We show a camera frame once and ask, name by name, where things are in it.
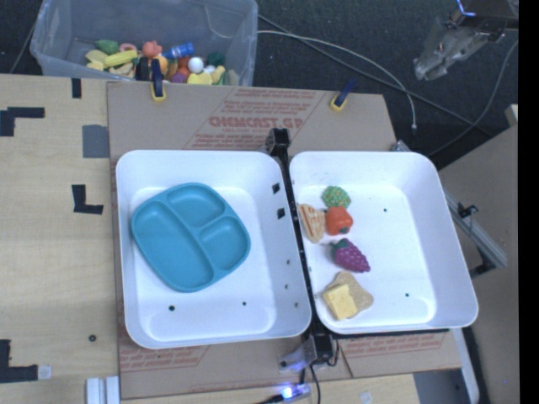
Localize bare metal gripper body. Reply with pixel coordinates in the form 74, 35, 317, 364
448, 0, 520, 44

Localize green broccoli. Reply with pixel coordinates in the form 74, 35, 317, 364
321, 185, 353, 210

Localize white plastic tray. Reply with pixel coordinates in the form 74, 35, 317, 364
115, 149, 313, 350
288, 150, 480, 336

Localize orange bell pepper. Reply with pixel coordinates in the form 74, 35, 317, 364
324, 205, 355, 237

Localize slice of pizza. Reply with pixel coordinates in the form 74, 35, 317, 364
296, 203, 328, 244

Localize purple grapes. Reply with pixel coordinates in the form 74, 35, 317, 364
328, 237, 372, 274

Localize thin black rod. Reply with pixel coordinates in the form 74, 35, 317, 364
278, 152, 323, 337

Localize clear plastic storage bin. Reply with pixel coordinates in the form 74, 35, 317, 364
29, 0, 259, 88

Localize bread slice with yellow cheese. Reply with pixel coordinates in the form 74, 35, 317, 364
322, 270, 375, 322

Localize blue toy bottle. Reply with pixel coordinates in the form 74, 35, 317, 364
162, 41, 196, 61

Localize brown cardboard board red print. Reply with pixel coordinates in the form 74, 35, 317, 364
105, 81, 465, 401

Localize blue divided plate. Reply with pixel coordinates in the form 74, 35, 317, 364
130, 182, 253, 294

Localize yellow corn cob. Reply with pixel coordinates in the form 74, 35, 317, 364
104, 50, 138, 68

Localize black block with thin wires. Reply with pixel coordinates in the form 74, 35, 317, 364
310, 332, 339, 362
264, 127, 293, 157

